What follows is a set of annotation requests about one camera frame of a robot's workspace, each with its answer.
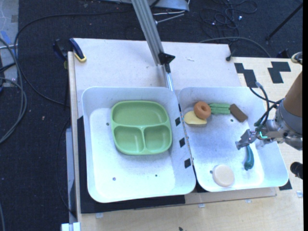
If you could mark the thin black and white rod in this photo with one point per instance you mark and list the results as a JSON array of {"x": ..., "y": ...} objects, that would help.
[{"x": 170, "y": 82}]

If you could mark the orange doughnut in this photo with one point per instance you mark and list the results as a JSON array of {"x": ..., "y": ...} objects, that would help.
[{"x": 198, "y": 114}]

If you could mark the green divided plate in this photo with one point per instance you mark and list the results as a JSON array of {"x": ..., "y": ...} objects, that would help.
[{"x": 142, "y": 112}]

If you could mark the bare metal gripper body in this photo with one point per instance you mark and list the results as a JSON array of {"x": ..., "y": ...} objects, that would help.
[{"x": 270, "y": 131}]

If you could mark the dark green pepper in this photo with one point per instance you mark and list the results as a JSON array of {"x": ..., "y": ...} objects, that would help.
[{"x": 249, "y": 159}]

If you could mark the beige round biscuit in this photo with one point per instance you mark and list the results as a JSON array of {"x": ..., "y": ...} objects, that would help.
[{"x": 223, "y": 175}]

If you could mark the pale flat board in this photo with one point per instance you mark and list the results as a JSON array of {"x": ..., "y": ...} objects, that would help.
[{"x": 115, "y": 64}]

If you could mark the green asparagus bundle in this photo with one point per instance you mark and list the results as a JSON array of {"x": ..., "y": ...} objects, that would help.
[{"x": 220, "y": 109}]

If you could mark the brown biscuit bar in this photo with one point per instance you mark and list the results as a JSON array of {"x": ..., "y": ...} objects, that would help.
[{"x": 238, "y": 113}]

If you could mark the yellow toy food wedge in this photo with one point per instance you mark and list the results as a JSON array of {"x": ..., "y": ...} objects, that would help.
[{"x": 192, "y": 119}]

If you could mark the white plastic tray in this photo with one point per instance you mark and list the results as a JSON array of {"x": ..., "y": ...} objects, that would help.
[
  {"x": 216, "y": 145},
  {"x": 134, "y": 172}
]

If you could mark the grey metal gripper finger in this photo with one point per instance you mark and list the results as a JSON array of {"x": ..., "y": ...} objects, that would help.
[
  {"x": 241, "y": 144},
  {"x": 247, "y": 135}
]

